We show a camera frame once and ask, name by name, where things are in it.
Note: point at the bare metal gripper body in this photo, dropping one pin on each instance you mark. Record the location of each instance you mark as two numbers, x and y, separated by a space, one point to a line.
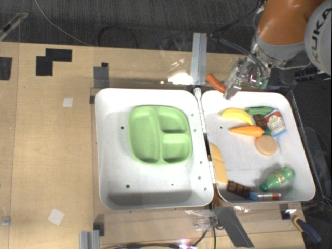
246 69

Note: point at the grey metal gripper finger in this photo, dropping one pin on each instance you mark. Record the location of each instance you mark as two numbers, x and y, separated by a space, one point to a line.
233 89

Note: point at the orange red sausage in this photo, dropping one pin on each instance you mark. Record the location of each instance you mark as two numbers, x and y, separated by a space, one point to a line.
214 82

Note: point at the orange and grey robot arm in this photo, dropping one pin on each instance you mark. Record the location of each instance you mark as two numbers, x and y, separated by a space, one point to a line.
282 14

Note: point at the yellow banana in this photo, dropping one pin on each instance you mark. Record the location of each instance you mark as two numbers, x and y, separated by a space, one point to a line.
237 114

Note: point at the green pea pod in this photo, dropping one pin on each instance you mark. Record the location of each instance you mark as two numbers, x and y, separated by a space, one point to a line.
258 110

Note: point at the small brown chocolate bar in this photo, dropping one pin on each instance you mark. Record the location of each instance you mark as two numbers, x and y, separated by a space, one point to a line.
260 121

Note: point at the orange carrot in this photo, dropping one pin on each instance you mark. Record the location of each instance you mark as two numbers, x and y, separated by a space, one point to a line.
246 131

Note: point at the red and white can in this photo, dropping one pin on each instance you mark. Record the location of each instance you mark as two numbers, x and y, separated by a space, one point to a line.
276 123

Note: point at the tan round biscuit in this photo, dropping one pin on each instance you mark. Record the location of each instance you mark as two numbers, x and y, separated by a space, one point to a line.
266 145

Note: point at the yellow bread slice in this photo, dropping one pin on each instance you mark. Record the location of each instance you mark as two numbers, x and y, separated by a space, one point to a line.
220 172
215 153

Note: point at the white plastic tray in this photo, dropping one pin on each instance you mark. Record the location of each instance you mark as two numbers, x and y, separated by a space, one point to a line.
241 159
114 149

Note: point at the green divided plate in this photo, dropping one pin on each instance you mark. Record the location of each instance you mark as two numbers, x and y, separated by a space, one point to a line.
145 133

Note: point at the long brown chocolate bar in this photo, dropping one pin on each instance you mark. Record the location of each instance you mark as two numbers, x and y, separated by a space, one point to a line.
238 188

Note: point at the green plastic bottle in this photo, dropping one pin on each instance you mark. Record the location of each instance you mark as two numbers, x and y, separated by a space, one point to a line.
278 178

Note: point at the pale wood board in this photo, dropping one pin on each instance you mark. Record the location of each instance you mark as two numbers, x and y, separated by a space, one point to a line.
155 229

